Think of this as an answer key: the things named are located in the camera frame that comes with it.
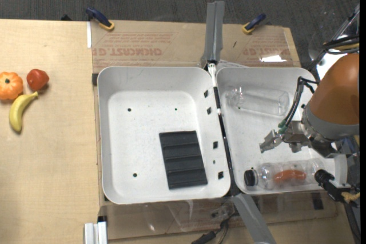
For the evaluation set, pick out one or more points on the orange toy pumpkin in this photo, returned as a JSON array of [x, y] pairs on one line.
[[10, 86]]

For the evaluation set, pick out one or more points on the orange toy sausage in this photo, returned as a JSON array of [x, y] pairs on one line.
[[288, 176]]

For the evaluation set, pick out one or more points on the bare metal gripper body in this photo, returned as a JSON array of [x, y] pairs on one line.
[[298, 134]]

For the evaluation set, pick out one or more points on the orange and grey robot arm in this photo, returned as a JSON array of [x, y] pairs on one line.
[[334, 88]]

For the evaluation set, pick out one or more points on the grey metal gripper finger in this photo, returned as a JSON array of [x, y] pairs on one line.
[[270, 142], [296, 147]]

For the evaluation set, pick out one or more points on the clear plastic bottle black cap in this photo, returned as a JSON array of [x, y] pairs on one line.
[[264, 177]]

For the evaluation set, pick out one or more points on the white plastic tray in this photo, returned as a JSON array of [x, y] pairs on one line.
[[251, 140], [137, 140]]

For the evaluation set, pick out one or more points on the yellow banana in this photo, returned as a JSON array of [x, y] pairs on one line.
[[18, 111]]

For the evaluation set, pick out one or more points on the black cylinder on white bracket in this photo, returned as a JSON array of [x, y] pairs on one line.
[[326, 178]]

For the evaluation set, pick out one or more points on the black ribbed rectangular block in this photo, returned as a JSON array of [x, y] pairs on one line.
[[183, 160]]

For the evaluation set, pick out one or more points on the brown cardboard board red print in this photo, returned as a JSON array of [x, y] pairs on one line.
[[160, 45]]

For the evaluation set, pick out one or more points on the clear plastic bottle without cap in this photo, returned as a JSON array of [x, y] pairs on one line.
[[263, 102]]

